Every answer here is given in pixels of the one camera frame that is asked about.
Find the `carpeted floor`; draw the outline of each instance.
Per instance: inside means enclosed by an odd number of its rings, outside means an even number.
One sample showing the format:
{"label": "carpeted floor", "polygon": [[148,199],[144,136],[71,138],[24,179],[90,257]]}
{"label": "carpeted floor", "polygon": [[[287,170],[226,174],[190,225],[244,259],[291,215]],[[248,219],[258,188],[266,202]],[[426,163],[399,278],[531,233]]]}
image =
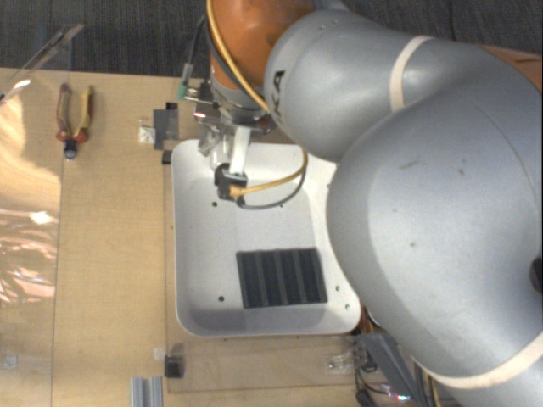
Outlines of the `carpeted floor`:
{"label": "carpeted floor", "polygon": [[[389,27],[541,54],[542,0],[343,0]],[[0,0],[0,66],[21,66],[63,24],[83,23],[72,69],[179,75],[204,0]],[[200,48],[196,75],[207,72]]]}

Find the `transparent acrylic sheet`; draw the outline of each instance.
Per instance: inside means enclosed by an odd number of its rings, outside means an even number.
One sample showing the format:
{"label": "transparent acrylic sheet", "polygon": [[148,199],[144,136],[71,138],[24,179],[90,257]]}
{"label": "transparent acrylic sheet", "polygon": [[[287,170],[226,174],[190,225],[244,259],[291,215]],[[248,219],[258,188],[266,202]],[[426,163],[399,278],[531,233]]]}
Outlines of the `transparent acrylic sheet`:
{"label": "transparent acrylic sheet", "polygon": [[18,407],[49,406],[52,392],[63,168],[55,110],[71,45],[57,36],[44,46],[21,70],[0,69],[0,404]]}
{"label": "transparent acrylic sheet", "polygon": [[182,357],[182,378],[168,378],[170,393],[265,387],[355,385],[335,356],[350,348],[347,336],[202,338],[176,317],[171,167],[165,167],[166,353]]}

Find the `pliers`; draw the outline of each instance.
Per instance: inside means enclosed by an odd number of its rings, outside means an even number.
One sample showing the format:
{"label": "pliers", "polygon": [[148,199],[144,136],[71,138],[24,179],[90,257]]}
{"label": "pliers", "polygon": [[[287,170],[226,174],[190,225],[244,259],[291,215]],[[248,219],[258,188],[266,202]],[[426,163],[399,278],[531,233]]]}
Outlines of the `pliers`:
{"label": "pliers", "polygon": [[88,139],[87,129],[92,120],[92,100],[94,90],[89,86],[82,95],[82,117],[76,132],[71,134],[68,121],[68,106],[71,90],[66,83],[60,87],[59,103],[57,105],[57,125],[59,132],[57,138],[64,143],[64,156],[68,161],[73,160],[77,153],[77,144],[84,143]]}

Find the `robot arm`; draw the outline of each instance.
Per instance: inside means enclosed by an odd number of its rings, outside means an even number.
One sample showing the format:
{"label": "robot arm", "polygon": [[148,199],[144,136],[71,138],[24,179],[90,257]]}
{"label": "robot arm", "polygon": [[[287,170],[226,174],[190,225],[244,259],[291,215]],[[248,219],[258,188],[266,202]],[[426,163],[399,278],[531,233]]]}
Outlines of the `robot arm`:
{"label": "robot arm", "polygon": [[[342,269],[459,402],[541,404],[543,306],[529,277],[541,256],[541,58],[391,31],[337,0],[284,1],[294,6],[212,1],[265,99],[229,84],[212,59],[220,108],[237,126],[248,109],[253,120],[269,113],[339,164],[327,226]],[[252,31],[255,7],[280,8],[283,22],[265,17]]]}

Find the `wooden table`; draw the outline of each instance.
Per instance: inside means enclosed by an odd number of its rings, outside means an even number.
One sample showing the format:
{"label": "wooden table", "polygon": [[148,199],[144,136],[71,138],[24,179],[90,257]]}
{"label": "wooden table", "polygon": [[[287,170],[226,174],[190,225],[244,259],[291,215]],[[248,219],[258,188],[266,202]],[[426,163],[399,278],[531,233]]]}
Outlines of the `wooden table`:
{"label": "wooden table", "polygon": [[[0,77],[11,72],[0,70]],[[89,141],[70,163],[54,140],[62,81],[74,93],[74,121],[80,94],[89,85],[95,90]],[[60,198],[59,252],[52,389],[43,389],[54,407],[129,405],[131,377],[163,374],[164,361],[155,355],[166,347],[165,171],[162,152],[140,143],[138,130],[141,121],[152,125],[153,109],[176,101],[177,84],[165,77],[43,71],[33,83],[40,88],[21,94],[30,134],[25,157],[51,169],[61,184],[61,195],[57,189],[50,196],[53,204]],[[180,104],[182,138],[198,136],[191,110]],[[41,197],[40,187],[34,190]],[[47,355],[47,340],[44,345]],[[165,384],[164,393],[165,406],[181,407],[357,405],[354,384],[201,393],[168,393]],[[29,397],[0,389],[0,405],[37,405],[27,404]]]}

